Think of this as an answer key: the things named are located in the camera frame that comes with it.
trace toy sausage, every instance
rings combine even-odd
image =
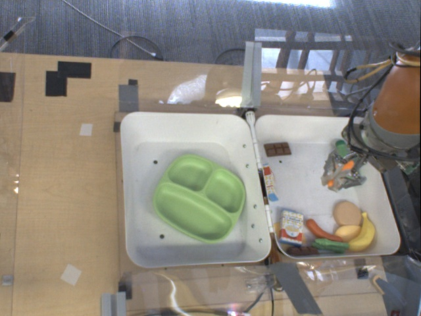
[[[337,242],[342,242],[343,241],[340,236],[329,234],[329,233],[325,232],[324,230],[322,230],[318,226],[318,224],[316,223],[316,221],[314,221],[313,219],[307,220],[306,223],[305,223],[305,225],[310,230],[310,232],[312,232],[318,238],[328,239],[328,240],[337,241]]]

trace white tape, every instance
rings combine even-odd
[[[81,136],[92,136],[92,128],[93,124],[82,124],[80,127],[80,133]]]
[[[64,270],[63,274],[61,275],[61,279],[72,286],[75,286],[79,280],[82,271],[77,269],[75,266],[67,265],[66,269]]]

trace yellow toy food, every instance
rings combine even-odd
[[[362,213],[362,226],[360,234],[349,242],[350,251],[363,251],[369,247],[376,234],[373,223],[368,220],[367,212]]]
[[[352,239],[355,239],[361,232],[361,226],[348,225],[340,226],[335,235],[342,238],[344,242],[350,242]]]

